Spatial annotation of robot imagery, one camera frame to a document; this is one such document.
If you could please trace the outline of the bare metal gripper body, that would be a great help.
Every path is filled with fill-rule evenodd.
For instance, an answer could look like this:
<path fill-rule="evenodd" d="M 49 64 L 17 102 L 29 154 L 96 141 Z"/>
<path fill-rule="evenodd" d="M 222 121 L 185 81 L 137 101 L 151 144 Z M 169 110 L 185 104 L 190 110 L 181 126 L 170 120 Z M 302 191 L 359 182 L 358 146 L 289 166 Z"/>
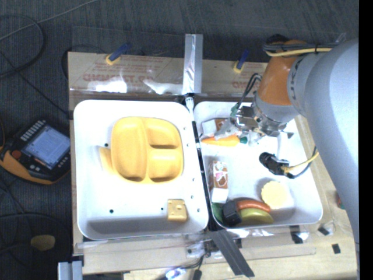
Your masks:
<path fill-rule="evenodd" d="M 277 137 L 287 126 L 287 122 L 267 117 L 257 106 L 241 106 L 232 109 L 232 118 L 242 132 L 253 131 L 262 137 Z"/>

